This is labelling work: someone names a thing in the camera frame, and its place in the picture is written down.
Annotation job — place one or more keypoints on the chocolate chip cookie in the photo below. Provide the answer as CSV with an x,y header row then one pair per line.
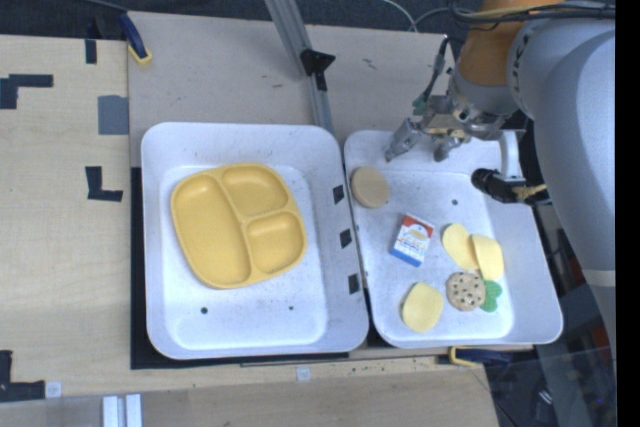
x,y
465,291

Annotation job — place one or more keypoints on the pale wood board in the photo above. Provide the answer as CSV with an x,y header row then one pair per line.
x,y
225,75

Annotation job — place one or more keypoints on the black cylinder on white bracket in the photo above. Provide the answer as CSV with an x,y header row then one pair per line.
x,y
492,185

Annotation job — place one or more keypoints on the white plastic tray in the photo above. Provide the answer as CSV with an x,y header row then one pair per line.
x,y
250,315
440,195

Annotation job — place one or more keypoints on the white red blue carton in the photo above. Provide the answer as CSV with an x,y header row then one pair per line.
x,y
411,240

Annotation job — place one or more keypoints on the green leaf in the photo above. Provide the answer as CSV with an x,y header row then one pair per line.
x,y
492,297

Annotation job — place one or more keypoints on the yellow divided plate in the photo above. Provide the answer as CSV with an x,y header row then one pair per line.
x,y
210,225

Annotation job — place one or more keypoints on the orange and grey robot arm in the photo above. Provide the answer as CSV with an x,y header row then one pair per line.
x,y
575,115

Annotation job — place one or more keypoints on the yellow oval slice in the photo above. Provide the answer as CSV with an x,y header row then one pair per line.
x,y
422,307
490,257
457,245

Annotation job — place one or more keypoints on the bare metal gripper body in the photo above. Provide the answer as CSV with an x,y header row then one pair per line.
x,y
445,117

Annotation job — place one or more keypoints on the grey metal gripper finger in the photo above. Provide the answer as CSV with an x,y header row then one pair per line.
x,y
402,140
445,147

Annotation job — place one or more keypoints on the beige round biscuit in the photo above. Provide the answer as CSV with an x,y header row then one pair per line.
x,y
370,187

